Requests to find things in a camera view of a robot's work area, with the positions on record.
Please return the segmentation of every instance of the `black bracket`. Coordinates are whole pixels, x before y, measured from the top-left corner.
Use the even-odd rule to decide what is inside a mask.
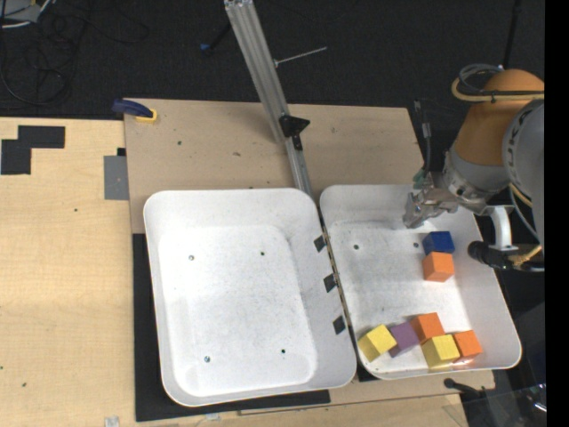
[[[309,126],[310,121],[306,118],[283,115],[278,119],[278,123],[281,125],[285,138],[293,138],[294,148],[302,150],[301,132]]]

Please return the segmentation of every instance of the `purple cube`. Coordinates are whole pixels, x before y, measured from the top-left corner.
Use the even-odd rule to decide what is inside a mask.
[[[390,327],[389,331],[397,342],[397,345],[389,350],[389,354],[392,358],[405,351],[409,351],[414,345],[419,344],[419,337],[408,321]]]

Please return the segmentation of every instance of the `toy block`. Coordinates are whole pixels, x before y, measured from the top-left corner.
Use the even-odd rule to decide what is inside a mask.
[[[419,337],[409,321],[392,326],[389,328],[389,331],[397,342],[397,345],[389,350],[392,358],[409,351],[414,345],[419,344]]]
[[[425,255],[431,252],[453,253],[454,242],[448,231],[432,231],[423,239]]]
[[[383,324],[375,327],[357,341],[358,348],[370,362],[396,345],[395,338]]]
[[[429,368],[450,366],[461,356],[451,334],[431,337],[421,345],[421,349]]]
[[[419,337],[420,344],[425,343],[431,337],[445,335],[445,330],[436,312],[418,315],[410,323]]]
[[[453,256],[449,253],[431,252],[422,261],[423,278],[444,282],[454,275]]]
[[[473,330],[457,332],[453,334],[454,342],[460,352],[460,357],[454,362],[456,364],[467,364],[478,354],[482,353],[482,346],[478,341],[477,335]]]

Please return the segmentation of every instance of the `plastic tray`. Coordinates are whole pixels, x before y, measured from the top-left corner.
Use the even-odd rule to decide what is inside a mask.
[[[521,345],[496,275],[467,252],[470,242],[482,240],[474,215],[460,208],[409,230],[402,217],[411,191],[411,185],[332,186],[320,197],[356,338],[379,324],[392,326],[435,311],[447,333],[473,329],[484,353],[467,365],[439,370],[429,369],[419,346],[372,362],[358,351],[360,361],[386,380],[515,366]],[[434,230],[450,231],[456,248],[455,275],[444,283],[423,279],[422,240]]]
[[[317,208],[297,189],[161,191],[144,207],[162,380],[202,406],[342,386],[356,371]]]

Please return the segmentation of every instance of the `black tape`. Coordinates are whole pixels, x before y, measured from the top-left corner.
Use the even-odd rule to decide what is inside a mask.
[[[317,251],[320,253],[322,249],[326,246],[326,241],[324,236],[320,236],[318,239],[314,241],[314,245],[317,248]]]
[[[344,322],[344,317],[340,315],[337,317],[334,322],[334,331],[336,331],[336,335],[338,335],[341,331],[346,328],[346,323]]]
[[[0,174],[31,174],[32,149],[63,149],[64,126],[18,126],[18,139],[2,140]]]
[[[334,278],[334,274],[330,274],[328,277],[324,279],[324,286],[326,286],[326,292],[330,293],[334,287],[336,286],[336,280]]]
[[[65,148],[65,126],[18,126],[18,140],[31,149]]]
[[[1,175],[29,174],[32,169],[32,149],[17,139],[2,141]]]

